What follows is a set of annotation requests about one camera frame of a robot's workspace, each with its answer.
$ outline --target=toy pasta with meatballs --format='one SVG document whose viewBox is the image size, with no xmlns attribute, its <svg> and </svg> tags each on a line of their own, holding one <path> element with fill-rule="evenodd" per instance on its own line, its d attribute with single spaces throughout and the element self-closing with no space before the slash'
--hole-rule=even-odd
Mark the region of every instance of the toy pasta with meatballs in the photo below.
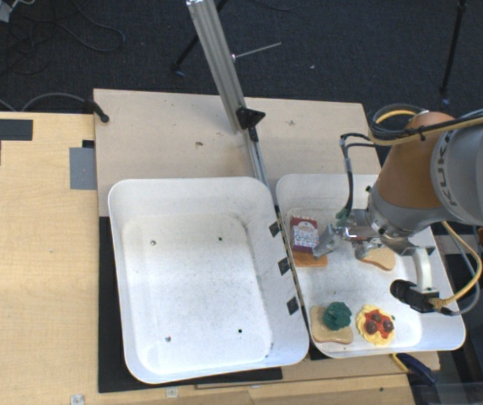
<svg viewBox="0 0 483 405">
<path fill-rule="evenodd" d="M 394 318 L 375 305 L 364 305 L 356 317 L 357 330 L 374 345 L 387 345 L 395 335 Z"/>
</svg>

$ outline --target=black clamp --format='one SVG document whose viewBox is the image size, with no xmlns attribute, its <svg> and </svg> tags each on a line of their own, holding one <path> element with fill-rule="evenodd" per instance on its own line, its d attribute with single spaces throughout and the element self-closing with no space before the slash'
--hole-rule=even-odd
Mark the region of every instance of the black clamp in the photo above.
<svg viewBox="0 0 483 405">
<path fill-rule="evenodd" d="M 256 132 L 256 125 L 266 116 L 265 112 L 251 110 L 242 106 L 235 111 L 235 114 L 238 117 L 241 129 L 248 129 L 250 139 L 257 143 L 258 133 Z"/>
</svg>

